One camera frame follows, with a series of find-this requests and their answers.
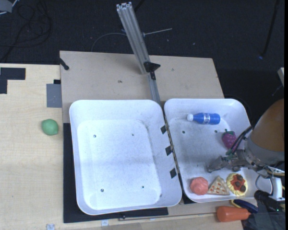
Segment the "gray metal object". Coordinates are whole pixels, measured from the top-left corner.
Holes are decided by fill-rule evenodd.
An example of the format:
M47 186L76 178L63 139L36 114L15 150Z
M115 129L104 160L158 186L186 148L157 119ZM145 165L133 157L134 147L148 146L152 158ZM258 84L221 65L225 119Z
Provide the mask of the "gray metal object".
M158 87L156 79L154 76L154 70L148 71L144 63L150 62L149 55L145 46L143 35L140 31L139 24L136 20L135 13L131 2L122 3L117 5L117 12L120 16L121 23L125 29L126 35L130 42L133 53L135 54L139 68L142 74L147 74L148 82L150 85L150 91L152 99L160 104L160 96L158 92Z

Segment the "white bottle cap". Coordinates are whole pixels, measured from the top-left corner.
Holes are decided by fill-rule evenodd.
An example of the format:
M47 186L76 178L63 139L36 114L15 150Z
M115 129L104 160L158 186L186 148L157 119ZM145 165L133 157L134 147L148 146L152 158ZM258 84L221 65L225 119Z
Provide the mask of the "white bottle cap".
M193 121L193 114L188 114L187 120L188 121Z

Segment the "black floor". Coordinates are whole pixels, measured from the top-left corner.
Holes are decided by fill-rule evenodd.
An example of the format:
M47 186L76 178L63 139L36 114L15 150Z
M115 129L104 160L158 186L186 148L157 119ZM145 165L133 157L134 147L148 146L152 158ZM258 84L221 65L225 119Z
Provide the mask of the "black floor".
M285 0L19 0L0 15L0 63L59 64L60 50L132 54L127 37L111 34L122 33L116 5L129 1L144 33L172 28L146 35L148 53L212 58L224 96L253 125L284 98Z

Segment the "green ball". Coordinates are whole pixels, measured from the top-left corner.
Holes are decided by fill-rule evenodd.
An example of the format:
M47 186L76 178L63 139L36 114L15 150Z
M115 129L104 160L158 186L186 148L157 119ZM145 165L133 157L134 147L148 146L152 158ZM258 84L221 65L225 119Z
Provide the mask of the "green ball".
M46 119L42 122L42 129L46 135L53 136L59 131L59 126L53 119Z

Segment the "white tray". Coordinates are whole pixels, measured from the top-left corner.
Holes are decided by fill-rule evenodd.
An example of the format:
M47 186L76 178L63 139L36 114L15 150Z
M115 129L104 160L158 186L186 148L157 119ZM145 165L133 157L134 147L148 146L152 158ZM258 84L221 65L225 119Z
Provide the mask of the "white tray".
M189 186L194 177L202 176L210 185L218 175L226 181L232 173L226 168L209 173L206 168L220 155L225 156L227 148L221 139L225 129L235 131L238 136L250 126L244 106L234 99L170 99L165 103L164 110L186 196L198 203L237 199L233 193L226 196L196 195ZM202 125L187 121L187 114L202 112L218 113L221 116L220 123ZM245 196L239 198L254 198L258 190L255 185L258 174L245 168L239 173L249 185ZM261 190L272 192L270 180L260 177L257 183Z
M70 107L76 197L89 215L174 206L182 190L161 107L79 100Z

